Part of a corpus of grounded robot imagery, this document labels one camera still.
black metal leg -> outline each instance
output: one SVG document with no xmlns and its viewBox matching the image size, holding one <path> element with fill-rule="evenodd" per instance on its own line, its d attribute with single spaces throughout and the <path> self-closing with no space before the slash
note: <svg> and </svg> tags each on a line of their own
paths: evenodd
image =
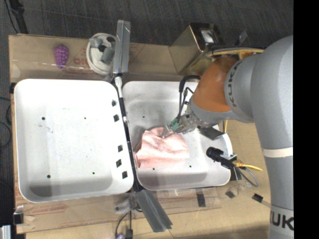
<svg viewBox="0 0 319 239">
<path fill-rule="evenodd" d="M 9 0 L 11 11 L 15 16 L 16 22 L 20 29 L 20 32 L 23 34 L 28 34 L 28 30 L 26 28 L 26 24 L 23 18 L 24 8 L 23 5 L 20 4 L 19 0 Z"/>
</svg>

cardboard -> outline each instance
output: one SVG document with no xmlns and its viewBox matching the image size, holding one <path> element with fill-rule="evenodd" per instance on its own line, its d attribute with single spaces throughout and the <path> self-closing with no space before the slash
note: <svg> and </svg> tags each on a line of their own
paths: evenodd
<svg viewBox="0 0 319 239">
<path fill-rule="evenodd" d="M 72 49 L 65 70 L 55 66 L 52 55 L 53 47 L 60 43 Z M 14 83 L 27 78 L 101 80 L 101 76 L 88 68 L 85 61 L 84 49 L 87 43 L 88 40 L 76 38 L 11 35 L 9 36 L 10 80 Z M 126 82 L 181 79 L 169 55 L 168 46 L 163 45 L 131 43 L 129 72 L 124 78 Z M 130 194 L 50 203 L 31 203 L 23 198 L 18 188 L 13 96 L 11 96 L 11 105 L 15 206 L 23 207 L 24 214 L 23 224 L 17 225 L 17 233 L 27 233 L 27 238 L 30 239 L 114 238 L 115 227 L 121 217 L 121 214 L 116 213 L 115 206 Z M 254 193 L 257 193 L 264 197 L 266 203 L 270 202 L 268 174 L 255 125 L 230 121 L 228 130 L 234 152 L 240 159 L 264 169 L 264 172 L 255 172 L 260 187 L 252 188 L 245 181 L 239 181 L 199 191 L 195 189 L 158 191 L 157 198 L 172 220 L 173 229 L 170 232 L 153 233 L 143 213 L 134 212 L 132 222 L 134 238 L 188 236 L 197 238 L 218 233 L 236 235 L 243 231 L 256 230 L 262 234 L 257 238 L 265 238 L 270 210 L 267 205 L 252 200 Z M 229 191 L 233 193 L 234 198 L 230 199 L 226 195 Z M 198 193 L 204 195 L 205 207 L 199 206 Z"/>
</svg>

pink towel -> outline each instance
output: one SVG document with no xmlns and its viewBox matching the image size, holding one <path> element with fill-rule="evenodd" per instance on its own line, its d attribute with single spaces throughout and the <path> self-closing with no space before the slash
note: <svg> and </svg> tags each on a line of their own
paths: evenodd
<svg viewBox="0 0 319 239">
<path fill-rule="evenodd" d="M 180 134 L 162 138 L 163 127 L 146 130 L 135 148 L 139 168 L 171 166 L 189 158 L 187 144 Z"/>
</svg>

white plastic tray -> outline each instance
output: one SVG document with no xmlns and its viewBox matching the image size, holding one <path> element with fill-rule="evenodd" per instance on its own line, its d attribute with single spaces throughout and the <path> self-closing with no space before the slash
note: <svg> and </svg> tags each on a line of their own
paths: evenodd
<svg viewBox="0 0 319 239">
<path fill-rule="evenodd" d="M 163 126 L 178 113 L 179 82 L 128 82 L 123 87 L 123 96 L 133 148 L 146 129 Z M 195 90 L 197 83 L 186 83 Z M 230 170 L 206 156 L 210 146 L 232 154 L 228 135 L 215 141 L 200 135 L 196 130 L 183 135 L 190 151 L 185 163 L 153 170 L 137 169 L 139 182 L 149 190 L 168 190 L 220 186 L 230 179 Z"/>
<path fill-rule="evenodd" d="M 118 95 L 111 84 L 27 79 L 18 82 L 14 98 L 19 188 L 27 200 L 85 198 L 131 189 L 132 166 Z"/>
</svg>

black floor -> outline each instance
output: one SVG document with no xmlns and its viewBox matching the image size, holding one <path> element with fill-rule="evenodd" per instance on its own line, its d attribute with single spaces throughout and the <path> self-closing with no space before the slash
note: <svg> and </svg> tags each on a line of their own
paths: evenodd
<svg viewBox="0 0 319 239">
<path fill-rule="evenodd" d="M 254 46 L 268 46 L 293 34 L 294 0 L 20 0 L 30 34 L 90 38 L 114 34 L 118 19 L 132 24 L 131 42 L 169 45 L 190 22 L 217 25 L 234 40 L 246 29 Z M 15 34 L 0 0 L 0 96 L 9 98 L 8 35 Z M 0 99 L 0 143 L 8 140 L 6 110 Z M 12 147 L 0 148 L 0 227 L 11 223 Z"/>
</svg>

